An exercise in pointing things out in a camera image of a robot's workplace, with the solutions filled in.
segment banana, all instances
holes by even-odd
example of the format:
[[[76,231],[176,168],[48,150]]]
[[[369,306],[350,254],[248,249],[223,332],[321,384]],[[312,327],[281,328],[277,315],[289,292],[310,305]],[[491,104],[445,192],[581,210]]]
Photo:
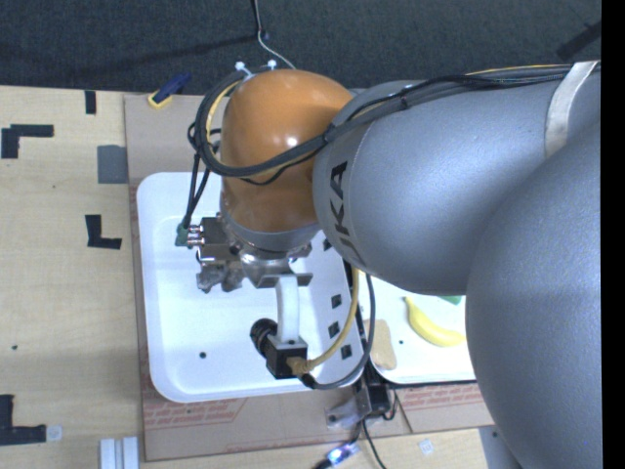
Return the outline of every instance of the banana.
[[[403,300],[408,305],[408,321],[412,329],[425,340],[440,347],[450,347],[462,344],[467,340],[462,333],[437,325],[421,311],[410,297]]]

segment black floor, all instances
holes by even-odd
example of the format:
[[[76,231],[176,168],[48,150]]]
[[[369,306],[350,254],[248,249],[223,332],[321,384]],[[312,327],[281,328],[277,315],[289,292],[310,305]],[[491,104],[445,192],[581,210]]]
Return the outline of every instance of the black floor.
[[[250,0],[0,0],[0,85],[202,93],[265,63]],[[268,44],[348,87],[601,56],[602,0],[260,0]]]

